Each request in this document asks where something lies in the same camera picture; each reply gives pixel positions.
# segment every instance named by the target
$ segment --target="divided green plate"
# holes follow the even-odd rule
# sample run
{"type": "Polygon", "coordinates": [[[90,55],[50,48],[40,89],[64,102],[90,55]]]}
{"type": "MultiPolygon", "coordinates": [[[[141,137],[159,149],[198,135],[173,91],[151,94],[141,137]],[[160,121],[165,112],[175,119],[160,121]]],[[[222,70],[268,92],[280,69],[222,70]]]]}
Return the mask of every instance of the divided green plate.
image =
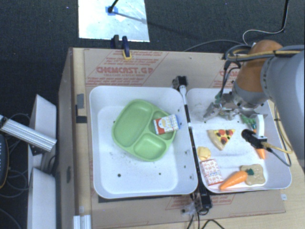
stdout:
{"type": "Polygon", "coordinates": [[[112,138],[130,154],[145,161],[156,161],[165,154],[176,132],[157,135],[153,120],[168,115],[147,101],[133,100],[125,106],[114,122],[112,138]]]}

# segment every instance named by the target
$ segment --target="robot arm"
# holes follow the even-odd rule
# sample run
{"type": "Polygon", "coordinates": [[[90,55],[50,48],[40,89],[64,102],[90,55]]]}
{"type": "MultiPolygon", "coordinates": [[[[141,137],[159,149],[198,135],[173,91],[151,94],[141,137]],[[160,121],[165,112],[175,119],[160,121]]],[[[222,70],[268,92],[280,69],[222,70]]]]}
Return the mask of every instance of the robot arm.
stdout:
{"type": "Polygon", "coordinates": [[[242,113],[254,118],[255,109],[270,99],[276,105],[287,137],[304,170],[304,46],[282,47],[264,40],[255,44],[249,54],[298,50],[291,57],[280,55],[246,61],[229,94],[212,103],[204,115],[207,120],[217,114],[228,119],[242,113]]]}

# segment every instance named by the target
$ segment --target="orange carrot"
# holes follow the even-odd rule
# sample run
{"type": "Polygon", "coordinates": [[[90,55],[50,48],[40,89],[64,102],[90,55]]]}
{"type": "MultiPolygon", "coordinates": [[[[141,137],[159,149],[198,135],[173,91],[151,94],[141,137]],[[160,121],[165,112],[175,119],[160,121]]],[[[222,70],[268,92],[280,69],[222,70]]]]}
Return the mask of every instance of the orange carrot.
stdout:
{"type": "Polygon", "coordinates": [[[238,171],[226,179],[221,185],[220,190],[226,189],[227,187],[231,187],[243,181],[246,181],[248,177],[248,173],[246,171],[238,171]]]}
{"type": "Polygon", "coordinates": [[[258,156],[261,159],[265,159],[266,158],[266,153],[265,153],[265,150],[263,148],[257,148],[256,151],[258,153],[258,156]]]}

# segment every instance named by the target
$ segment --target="cardboard box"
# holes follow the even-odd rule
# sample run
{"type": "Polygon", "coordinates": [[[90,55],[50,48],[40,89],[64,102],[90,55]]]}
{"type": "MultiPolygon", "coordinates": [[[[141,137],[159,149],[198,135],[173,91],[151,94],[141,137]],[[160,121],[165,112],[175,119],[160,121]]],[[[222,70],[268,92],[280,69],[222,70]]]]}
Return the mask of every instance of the cardboard box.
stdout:
{"type": "MultiPolygon", "coordinates": [[[[181,210],[189,195],[163,198],[105,200],[92,184],[92,145],[89,94],[98,85],[170,87],[186,75],[188,90],[220,88],[223,75],[219,53],[132,51],[125,61],[121,50],[69,49],[59,92],[58,181],[61,226],[72,228],[74,215],[91,214],[95,229],[134,227],[189,221],[181,210]]],[[[227,87],[237,72],[231,73],[227,87]]],[[[212,195],[205,219],[284,213],[279,190],[212,195]]]]}

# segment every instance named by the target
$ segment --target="pizza slice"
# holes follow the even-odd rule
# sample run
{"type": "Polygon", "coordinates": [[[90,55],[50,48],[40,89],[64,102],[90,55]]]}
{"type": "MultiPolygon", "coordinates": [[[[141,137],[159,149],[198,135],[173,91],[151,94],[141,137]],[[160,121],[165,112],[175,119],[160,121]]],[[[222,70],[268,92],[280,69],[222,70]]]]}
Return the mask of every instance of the pizza slice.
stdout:
{"type": "Polygon", "coordinates": [[[229,130],[208,130],[208,135],[213,144],[219,149],[223,150],[225,145],[229,142],[232,137],[234,129],[229,130]]]}

